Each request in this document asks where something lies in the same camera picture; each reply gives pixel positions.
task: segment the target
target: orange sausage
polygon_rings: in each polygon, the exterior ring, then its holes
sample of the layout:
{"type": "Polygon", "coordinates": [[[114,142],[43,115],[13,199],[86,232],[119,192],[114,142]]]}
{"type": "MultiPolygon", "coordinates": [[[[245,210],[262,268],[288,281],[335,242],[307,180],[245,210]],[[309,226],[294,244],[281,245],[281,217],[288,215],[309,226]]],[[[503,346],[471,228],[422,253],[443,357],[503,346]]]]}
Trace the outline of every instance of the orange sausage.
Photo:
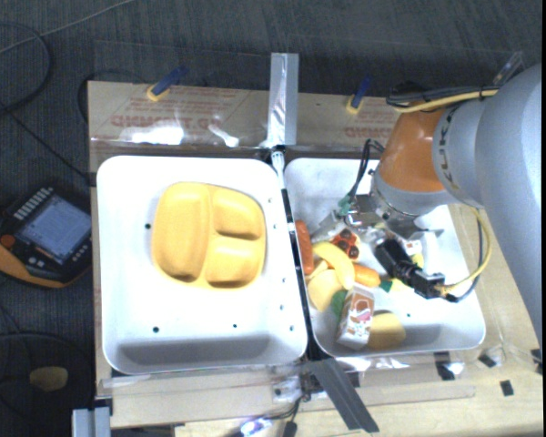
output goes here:
{"type": "Polygon", "coordinates": [[[380,284],[379,273],[360,264],[354,264],[354,280],[360,285],[365,285],[370,288],[378,287],[380,284]]]}
{"type": "Polygon", "coordinates": [[[301,255],[301,265],[303,266],[303,273],[309,275],[313,272],[313,249],[311,245],[311,238],[309,237],[308,227],[303,220],[295,221],[295,230],[298,235],[299,254],[301,255]]]}

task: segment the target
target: cable connector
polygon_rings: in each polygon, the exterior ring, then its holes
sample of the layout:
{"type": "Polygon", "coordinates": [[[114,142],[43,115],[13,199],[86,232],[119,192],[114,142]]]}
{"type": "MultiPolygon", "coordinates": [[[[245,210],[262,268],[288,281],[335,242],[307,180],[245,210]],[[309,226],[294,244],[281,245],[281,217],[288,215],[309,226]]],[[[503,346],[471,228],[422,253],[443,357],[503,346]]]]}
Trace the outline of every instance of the cable connector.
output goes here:
{"type": "Polygon", "coordinates": [[[423,298],[441,298],[438,287],[445,283],[445,276],[441,273],[425,273],[395,239],[385,239],[378,244],[374,255],[392,278],[413,288],[423,298]]]}

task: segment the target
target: blue clamp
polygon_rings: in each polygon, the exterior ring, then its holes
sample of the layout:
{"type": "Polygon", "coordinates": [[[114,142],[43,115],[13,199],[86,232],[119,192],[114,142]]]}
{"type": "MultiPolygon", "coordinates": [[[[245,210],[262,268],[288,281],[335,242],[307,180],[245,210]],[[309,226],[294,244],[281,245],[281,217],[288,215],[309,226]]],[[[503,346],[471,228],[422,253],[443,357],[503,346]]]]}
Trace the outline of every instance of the blue clamp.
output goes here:
{"type": "Polygon", "coordinates": [[[179,84],[180,78],[183,77],[187,72],[188,68],[186,68],[184,65],[173,69],[157,83],[147,89],[147,98],[149,98],[153,102],[157,102],[160,98],[168,93],[168,89],[170,88],[170,86],[179,84]]]}
{"type": "Polygon", "coordinates": [[[362,79],[362,82],[358,86],[358,90],[355,94],[349,97],[348,104],[346,105],[346,109],[350,113],[358,113],[360,110],[360,107],[362,107],[362,98],[364,98],[364,95],[370,88],[370,82],[371,78],[369,75],[365,75],[364,79],[362,79]]]}

